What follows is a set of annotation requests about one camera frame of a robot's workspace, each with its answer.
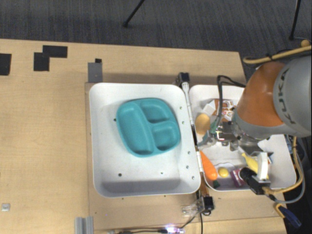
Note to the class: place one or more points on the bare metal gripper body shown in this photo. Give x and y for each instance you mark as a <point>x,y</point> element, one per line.
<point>229,133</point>

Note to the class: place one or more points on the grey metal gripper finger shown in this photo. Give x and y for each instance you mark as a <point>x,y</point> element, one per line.
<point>231,147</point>
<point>207,138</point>

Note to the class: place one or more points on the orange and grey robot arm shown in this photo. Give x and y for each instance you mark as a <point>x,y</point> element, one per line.
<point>263,101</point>

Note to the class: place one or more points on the tan potato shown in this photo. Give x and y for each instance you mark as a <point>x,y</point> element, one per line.
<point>202,123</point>

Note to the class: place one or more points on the brown and white packet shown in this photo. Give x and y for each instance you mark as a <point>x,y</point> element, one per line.
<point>226,108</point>

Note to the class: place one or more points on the yellow banana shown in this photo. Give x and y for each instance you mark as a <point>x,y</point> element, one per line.
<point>251,163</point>

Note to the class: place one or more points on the yellow lemon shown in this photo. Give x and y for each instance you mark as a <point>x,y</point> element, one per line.
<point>223,172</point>

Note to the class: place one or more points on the orange carrot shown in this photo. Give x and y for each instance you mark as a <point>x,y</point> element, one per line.
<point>209,167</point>

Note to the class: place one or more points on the white cube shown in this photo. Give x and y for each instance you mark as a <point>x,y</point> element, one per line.
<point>209,109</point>

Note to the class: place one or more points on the purple carton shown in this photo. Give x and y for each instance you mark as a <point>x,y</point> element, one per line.
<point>236,178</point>

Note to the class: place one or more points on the white plastic tray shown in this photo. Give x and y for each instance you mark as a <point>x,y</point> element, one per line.
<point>136,177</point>
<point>280,164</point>

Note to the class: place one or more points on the blue divided plate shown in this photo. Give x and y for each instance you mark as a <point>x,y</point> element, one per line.
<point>139,130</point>

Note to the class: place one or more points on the black cylinder on white bracket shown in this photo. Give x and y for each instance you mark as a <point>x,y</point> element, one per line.
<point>253,179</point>

